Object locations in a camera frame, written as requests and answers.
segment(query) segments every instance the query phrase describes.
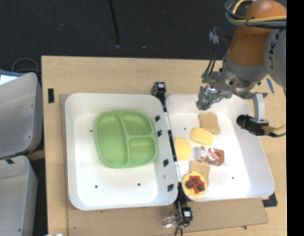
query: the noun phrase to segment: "white and blue device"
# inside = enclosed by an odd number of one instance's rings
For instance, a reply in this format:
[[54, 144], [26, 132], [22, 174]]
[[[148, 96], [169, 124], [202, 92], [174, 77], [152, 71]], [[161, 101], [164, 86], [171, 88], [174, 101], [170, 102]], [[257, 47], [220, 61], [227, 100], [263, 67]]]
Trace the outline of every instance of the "white and blue device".
[[0, 85], [3, 85], [7, 82], [13, 81], [17, 79], [18, 77], [24, 75], [24, 73], [18, 73], [18, 72], [9, 72], [5, 70], [0, 70]]

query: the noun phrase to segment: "table surface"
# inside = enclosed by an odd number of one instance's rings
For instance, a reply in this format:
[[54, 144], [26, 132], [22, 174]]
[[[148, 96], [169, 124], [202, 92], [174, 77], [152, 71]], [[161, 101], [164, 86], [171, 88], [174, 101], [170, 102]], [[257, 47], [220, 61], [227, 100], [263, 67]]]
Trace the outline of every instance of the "table surface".
[[[76, 92], [150, 93], [154, 82], [165, 82], [167, 95], [198, 94], [202, 85], [201, 74], [208, 62], [186, 59], [42, 57], [49, 234], [173, 234], [173, 229], [163, 229], [160, 223], [162, 218], [174, 211], [173, 206], [80, 211], [71, 205], [66, 193], [60, 97]], [[221, 61], [216, 63], [216, 69], [219, 67]], [[265, 98], [266, 119], [270, 121], [270, 126], [279, 127], [286, 124], [286, 99], [281, 87], [274, 82], [273, 86], [275, 92], [271, 93], [264, 80], [253, 91], [269, 93]], [[51, 89], [54, 93], [53, 101], [49, 98]], [[247, 102], [253, 113], [252, 101]], [[205, 204], [189, 202], [194, 219], [184, 229], [184, 235], [287, 235], [286, 136], [260, 139], [275, 181], [278, 206], [263, 208], [259, 198]]]

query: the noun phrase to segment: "white tray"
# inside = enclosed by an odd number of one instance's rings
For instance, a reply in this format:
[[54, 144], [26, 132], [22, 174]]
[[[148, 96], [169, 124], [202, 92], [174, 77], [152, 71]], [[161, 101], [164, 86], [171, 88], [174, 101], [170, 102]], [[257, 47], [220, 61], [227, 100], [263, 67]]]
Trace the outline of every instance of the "white tray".
[[[81, 210], [163, 206], [177, 197], [175, 173], [163, 107], [151, 95], [76, 93], [65, 101], [68, 194]], [[97, 152], [94, 125], [99, 114], [136, 110], [147, 115], [157, 138], [158, 155], [145, 166], [115, 169], [106, 166]]]
[[0, 235], [32, 236], [38, 180], [26, 156], [0, 160]]
[[189, 163], [196, 159], [195, 148], [201, 146], [190, 139], [192, 128], [200, 127], [198, 115], [201, 113], [218, 116], [221, 133], [214, 135], [211, 147], [224, 150], [225, 163], [211, 166], [207, 191], [202, 197], [190, 198], [203, 202], [271, 195], [274, 181], [260, 139], [236, 123], [239, 115], [251, 115], [248, 103], [233, 95], [206, 111], [199, 111], [197, 100], [197, 95], [189, 94], [173, 94], [166, 100], [173, 137], [189, 139], [193, 148], [190, 160], [178, 161], [181, 177], [189, 173]]

